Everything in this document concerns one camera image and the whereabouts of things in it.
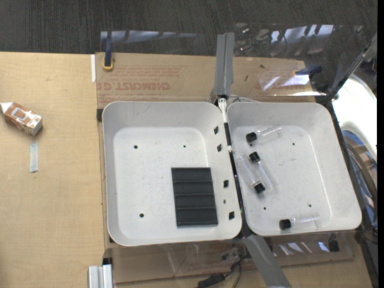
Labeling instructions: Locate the clear plastic bottle black cap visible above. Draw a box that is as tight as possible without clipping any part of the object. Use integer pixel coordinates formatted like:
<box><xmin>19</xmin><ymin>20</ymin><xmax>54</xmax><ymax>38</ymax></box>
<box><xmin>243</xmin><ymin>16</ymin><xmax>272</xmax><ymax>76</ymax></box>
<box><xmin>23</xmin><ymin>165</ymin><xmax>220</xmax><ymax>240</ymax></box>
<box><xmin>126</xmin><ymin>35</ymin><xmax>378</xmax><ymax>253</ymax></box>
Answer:
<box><xmin>235</xmin><ymin>154</ymin><xmax>266</xmax><ymax>194</ymax></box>
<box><xmin>248</xmin><ymin>151</ymin><xmax>274</xmax><ymax>191</ymax></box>
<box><xmin>278</xmin><ymin>213</ymin><xmax>322</xmax><ymax>230</ymax></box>
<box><xmin>245</xmin><ymin>125</ymin><xmax>283</xmax><ymax>144</ymax></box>

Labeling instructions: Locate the black ridged rack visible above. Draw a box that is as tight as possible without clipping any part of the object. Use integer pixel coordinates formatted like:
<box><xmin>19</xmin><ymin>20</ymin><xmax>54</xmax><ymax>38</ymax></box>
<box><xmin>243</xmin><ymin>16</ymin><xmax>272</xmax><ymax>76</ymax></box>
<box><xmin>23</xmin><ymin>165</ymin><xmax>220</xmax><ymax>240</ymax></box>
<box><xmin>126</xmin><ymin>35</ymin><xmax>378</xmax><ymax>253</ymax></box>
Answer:
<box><xmin>170</xmin><ymin>167</ymin><xmax>219</xmax><ymax>228</ymax></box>

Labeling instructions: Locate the white plastic tray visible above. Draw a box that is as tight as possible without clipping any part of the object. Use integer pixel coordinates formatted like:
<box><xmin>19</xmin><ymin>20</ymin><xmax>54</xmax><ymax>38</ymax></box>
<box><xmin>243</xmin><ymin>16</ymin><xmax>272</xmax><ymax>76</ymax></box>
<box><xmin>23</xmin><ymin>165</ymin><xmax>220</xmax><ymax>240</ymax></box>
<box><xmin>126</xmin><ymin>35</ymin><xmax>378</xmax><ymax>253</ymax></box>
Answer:
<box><xmin>101</xmin><ymin>101</ymin><xmax>243</xmax><ymax>247</ymax></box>
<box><xmin>226</xmin><ymin>101</ymin><xmax>363</xmax><ymax>238</ymax></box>

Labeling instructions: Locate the brown and white carton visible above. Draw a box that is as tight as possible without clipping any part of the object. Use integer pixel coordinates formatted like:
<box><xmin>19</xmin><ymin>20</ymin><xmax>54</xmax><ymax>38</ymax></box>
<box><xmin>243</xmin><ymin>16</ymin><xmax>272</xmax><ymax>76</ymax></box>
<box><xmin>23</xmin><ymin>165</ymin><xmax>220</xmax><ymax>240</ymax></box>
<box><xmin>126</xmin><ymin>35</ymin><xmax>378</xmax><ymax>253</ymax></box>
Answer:
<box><xmin>0</xmin><ymin>101</ymin><xmax>43</xmax><ymax>137</ymax></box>

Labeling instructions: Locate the brown cardboard board red print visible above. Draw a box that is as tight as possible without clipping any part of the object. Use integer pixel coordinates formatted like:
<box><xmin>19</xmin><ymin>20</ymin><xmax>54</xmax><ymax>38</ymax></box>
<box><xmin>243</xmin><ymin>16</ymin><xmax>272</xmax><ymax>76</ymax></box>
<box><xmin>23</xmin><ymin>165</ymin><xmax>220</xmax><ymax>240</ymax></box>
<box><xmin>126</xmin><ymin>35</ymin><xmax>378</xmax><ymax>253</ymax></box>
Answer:
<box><xmin>94</xmin><ymin>51</ymin><xmax>355</xmax><ymax>284</ymax></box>

